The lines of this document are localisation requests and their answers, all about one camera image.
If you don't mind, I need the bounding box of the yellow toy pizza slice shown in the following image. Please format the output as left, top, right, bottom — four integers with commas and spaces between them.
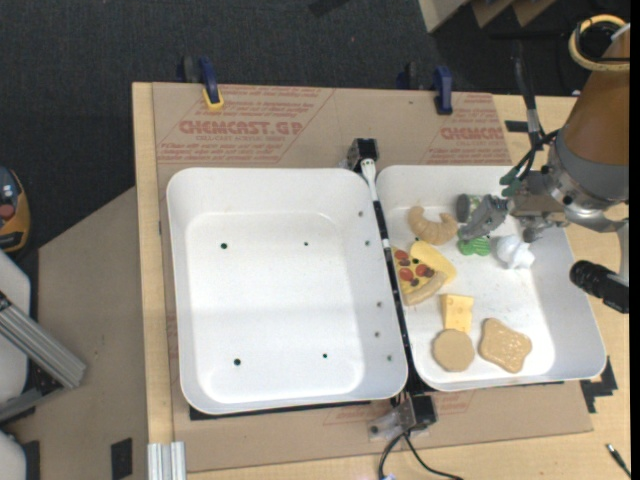
390, 239, 458, 307

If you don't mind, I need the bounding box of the green toy lettuce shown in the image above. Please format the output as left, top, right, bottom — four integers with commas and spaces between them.
456, 235, 494, 258

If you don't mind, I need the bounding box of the white plastic tray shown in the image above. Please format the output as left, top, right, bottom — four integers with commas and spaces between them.
374, 163, 608, 393
165, 166, 410, 416

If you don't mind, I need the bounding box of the tan toy croissant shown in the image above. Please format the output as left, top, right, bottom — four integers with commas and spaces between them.
406, 205, 459, 247

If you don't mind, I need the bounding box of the round tan toy biscuit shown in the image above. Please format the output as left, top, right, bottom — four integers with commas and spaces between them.
431, 328, 477, 374

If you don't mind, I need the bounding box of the thin black and white rod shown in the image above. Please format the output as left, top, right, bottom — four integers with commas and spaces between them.
360, 159, 417, 395

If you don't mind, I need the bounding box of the brown cardboard board red print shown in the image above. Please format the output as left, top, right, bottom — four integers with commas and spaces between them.
149, 81, 596, 474

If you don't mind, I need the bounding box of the yellow toy cheese wedge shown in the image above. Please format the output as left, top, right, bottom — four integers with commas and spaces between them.
438, 293, 476, 335

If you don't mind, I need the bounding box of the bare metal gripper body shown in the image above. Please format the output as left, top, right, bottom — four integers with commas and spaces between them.
508, 165, 629, 243

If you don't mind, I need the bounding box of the white bumpy toy food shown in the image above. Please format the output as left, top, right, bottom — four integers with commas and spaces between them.
489, 233, 536, 271

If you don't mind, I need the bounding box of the small grey can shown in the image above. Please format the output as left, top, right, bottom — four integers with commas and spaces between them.
454, 193, 485, 222

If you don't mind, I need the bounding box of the tan toy bread slice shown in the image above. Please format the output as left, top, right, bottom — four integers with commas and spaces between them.
477, 317, 533, 375

